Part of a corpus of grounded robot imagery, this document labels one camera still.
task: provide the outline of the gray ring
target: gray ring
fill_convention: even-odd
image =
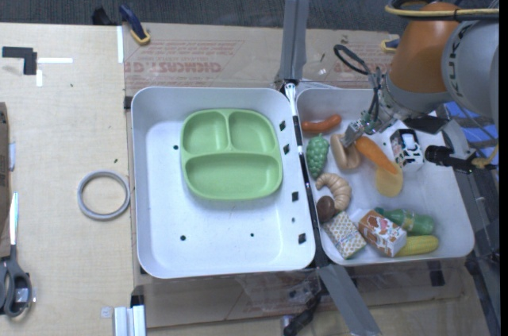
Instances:
[[[113,178],[124,188],[124,191],[125,191],[125,200],[124,200],[123,204],[112,213],[104,213],[103,214],[103,213],[94,212],[93,210],[89,209],[83,201],[83,190],[84,190],[85,186],[91,180],[94,180],[95,178],[103,178],[103,177]],[[89,218],[95,219],[95,220],[110,220],[112,218],[116,218],[117,216],[122,214],[125,211],[125,209],[127,209],[127,207],[129,206],[129,201],[130,201],[129,183],[123,176],[121,176],[120,174],[118,174],[115,171],[110,171],[108,169],[100,169],[98,171],[93,171],[93,172],[87,174],[81,180],[81,182],[79,183],[79,186],[78,186],[79,209],[81,209],[81,211],[86,216],[88,216]]]

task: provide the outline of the corn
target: corn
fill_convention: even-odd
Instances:
[[[439,239],[433,235],[409,236],[406,245],[400,249],[396,257],[414,256],[430,253],[439,246]]]

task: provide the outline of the wooden table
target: wooden table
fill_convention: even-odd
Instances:
[[[174,27],[179,35],[210,32],[196,25]],[[252,32],[245,30],[245,55],[248,35],[263,35]],[[262,38],[273,50],[263,53],[271,61],[279,60],[281,32],[267,29],[270,38]],[[382,35],[367,36],[377,41]],[[312,41],[308,55],[318,60]],[[129,306],[134,287],[130,213],[108,222],[92,220],[80,211],[76,190],[95,170],[129,174],[118,28],[1,24],[0,45],[30,47],[39,59],[53,62],[39,63],[38,86],[36,76],[23,75],[22,60],[0,58],[0,102],[7,104],[11,141],[16,142],[11,187],[19,193],[18,261],[29,272],[37,298],[20,320],[0,316],[0,334],[113,334],[112,310]],[[55,63],[61,59],[71,63]],[[106,179],[90,184],[85,195],[103,212],[122,201],[119,186]],[[461,261],[454,269],[462,287],[457,297],[374,304],[371,312],[383,333],[488,334],[471,277]],[[274,317],[149,329],[148,334],[276,336],[281,327]],[[338,313],[319,312],[301,334],[348,334],[348,329]]]

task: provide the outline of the white tray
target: white tray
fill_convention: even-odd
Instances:
[[[349,122],[359,118],[362,110],[368,109],[372,90],[310,88],[302,91],[297,98],[300,122],[318,121],[331,114],[338,113],[342,122],[337,129],[323,134],[327,140],[332,133],[343,133]],[[397,129],[407,128],[401,122],[396,123],[383,133],[369,136],[383,151],[393,159],[390,135]],[[443,145],[441,134],[431,135],[417,131],[418,140],[425,150],[428,145]],[[312,136],[303,135],[304,148]],[[386,210],[408,208],[421,214],[434,217],[436,227],[434,234],[440,240],[440,246],[432,253],[408,257],[384,257],[372,246],[367,245],[351,259],[345,260],[334,247],[326,232],[321,229],[321,243],[328,257],[340,265],[370,265],[393,263],[396,261],[414,261],[437,258],[463,257],[474,247],[474,233],[465,209],[454,171],[450,167],[441,167],[429,162],[417,172],[405,172],[401,193],[394,198],[382,196],[375,189],[375,166],[367,159],[358,169],[341,171],[337,167],[331,149],[325,165],[325,172],[336,173],[345,178],[352,187],[352,199],[347,213],[352,216],[360,210],[383,207]],[[316,190],[311,179],[314,200],[317,202],[323,195],[330,195],[327,187]]]
[[[254,110],[271,121],[283,160],[283,181],[273,194],[213,201],[200,199],[186,186],[179,153],[182,124],[189,114],[214,108]],[[287,271],[310,264],[314,232],[291,109],[280,92],[147,87],[134,96],[131,113],[137,252],[148,274],[174,279]]]

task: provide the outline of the toy bottle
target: toy bottle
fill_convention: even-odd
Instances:
[[[411,234],[426,235],[434,230],[434,219],[426,214],[417,214],[407,209],[384,210],[382,207],[376,207],[375,211]]]

